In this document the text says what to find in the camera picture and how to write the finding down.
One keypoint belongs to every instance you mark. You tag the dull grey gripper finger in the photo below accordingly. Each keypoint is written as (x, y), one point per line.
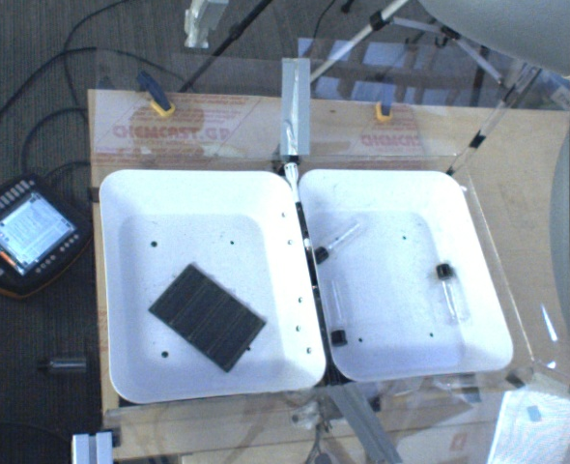
(216, 10)
(196, 29)

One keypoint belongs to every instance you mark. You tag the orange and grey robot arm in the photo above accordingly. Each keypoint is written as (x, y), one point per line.
(502, 8)

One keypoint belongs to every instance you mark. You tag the white plastic tray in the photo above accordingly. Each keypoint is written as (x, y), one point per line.
(396, 278)
(203, 211)

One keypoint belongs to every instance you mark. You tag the black ribbed rectangular panel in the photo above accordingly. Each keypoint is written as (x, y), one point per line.
(208, 318)

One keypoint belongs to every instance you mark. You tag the brown cardboard board red print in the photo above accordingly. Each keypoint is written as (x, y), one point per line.
(502, 201)

